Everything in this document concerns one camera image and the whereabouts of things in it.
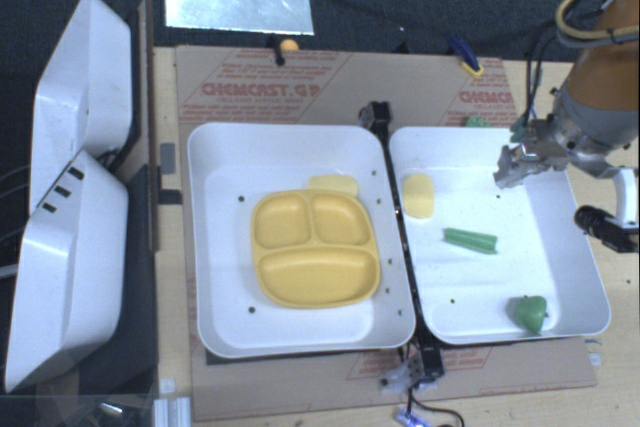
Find yellow divided plate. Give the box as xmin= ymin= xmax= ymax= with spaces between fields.
xmin=250 ymin=189 xmax=383 ymax=312

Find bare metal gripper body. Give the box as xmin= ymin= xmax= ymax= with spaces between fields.
xmin=520 ymin=117 xmax=617 ymax=178

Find black cylinder on white bracket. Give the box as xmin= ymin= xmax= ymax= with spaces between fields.
xmin=573 ymin=166 xmax=640 ymax=254

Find pale yellow cheese slice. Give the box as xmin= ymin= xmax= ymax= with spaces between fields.
xmin=306 ymin=173 xmax=360 ymax=198
xmin=401 ymin=172 xmax=436 ymax=220

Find white plastic tray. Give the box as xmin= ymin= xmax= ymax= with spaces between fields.
xmin=186 ymin=121 xmax=418 ymax=360
xmin=388 ymin=125 xmax=613 ymax=346

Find green celery stick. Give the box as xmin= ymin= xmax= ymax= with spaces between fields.
xmin=442 ymin=226 xmax=500 ymax=256

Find thin black rod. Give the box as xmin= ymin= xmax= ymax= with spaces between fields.
xmin=375 ymin=124 xmax=429 ymax=352

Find brown cardboard board red print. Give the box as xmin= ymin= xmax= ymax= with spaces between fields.
xmin=174 ymin=44 xmax=599 ymax=422

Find green bell pepper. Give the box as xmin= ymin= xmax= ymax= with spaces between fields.
xmin=506 ymin=295 xmax=550 ymax=336

